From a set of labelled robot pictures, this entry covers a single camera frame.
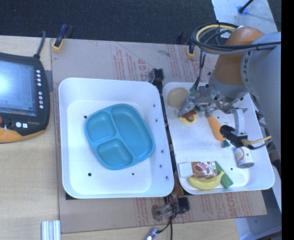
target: cardboard sheet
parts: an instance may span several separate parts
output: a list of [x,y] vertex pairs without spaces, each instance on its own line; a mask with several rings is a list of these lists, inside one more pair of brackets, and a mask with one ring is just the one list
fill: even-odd
[[[186,45],[65,39],[59,51],[52,49],[54,112],[62,233],[131,228],[167,224],[157,221],[152,208],[165,205],[162,197],[74,199],[62,184],[58,87],[70,77],[145,81],[153,68],[162,68],[164,85],[190,82],[199,69],[199,49],[186,56]],[[208,81],[216,56],[206,57],[202,82]],[[187,195],[190,210],[173,223],[222,220],[266,214],[261,191]]]

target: table surface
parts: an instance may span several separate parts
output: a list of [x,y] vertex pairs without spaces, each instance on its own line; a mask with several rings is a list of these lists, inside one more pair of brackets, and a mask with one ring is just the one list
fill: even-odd
[[[0,35],[0,52],[33,56],[40,37]],[[45,40],[40,60],[52,70],[50,39]],[[0,144],[0,239],[39,240],[41,222],[59,220],[54,112],[47,130],[32,139]],[[145,239],[150,226],[62,234],[62,240]],[[239,239],[235,219],[177,223],[173,239]],[[170,227],[157,240],[170,239]]]

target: white can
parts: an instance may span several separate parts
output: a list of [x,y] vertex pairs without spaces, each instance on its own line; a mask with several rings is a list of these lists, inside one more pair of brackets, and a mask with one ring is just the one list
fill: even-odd
[[254,165],[252,160],[251,151],[247,147],[238,147],[235,149],[235,155],[239,168],[248,168]]

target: blue divided plate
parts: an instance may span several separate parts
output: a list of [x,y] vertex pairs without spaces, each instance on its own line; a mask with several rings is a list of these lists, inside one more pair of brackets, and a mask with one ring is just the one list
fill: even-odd
[[116,104],[90,115],[85,134],[100,162],[120,170],[150,157],[153,136],[139,112],[128,104]]

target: green vegetable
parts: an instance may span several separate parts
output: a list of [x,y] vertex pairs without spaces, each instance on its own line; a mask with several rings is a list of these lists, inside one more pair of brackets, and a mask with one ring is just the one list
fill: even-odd
[[217,169],[217,174],[220,174],[220,172],[224,172],[225,174],[221,177],[221,181],[220,183],[223,185],[223,187],[225,189],[229,188],[232,184],[233,184],[233,181],[231,180],[231,178],[227,175],[226,171],[224,171],[220,164],[218,164],[217,161],[215,161],[215,164],[216,164],[216,169]]

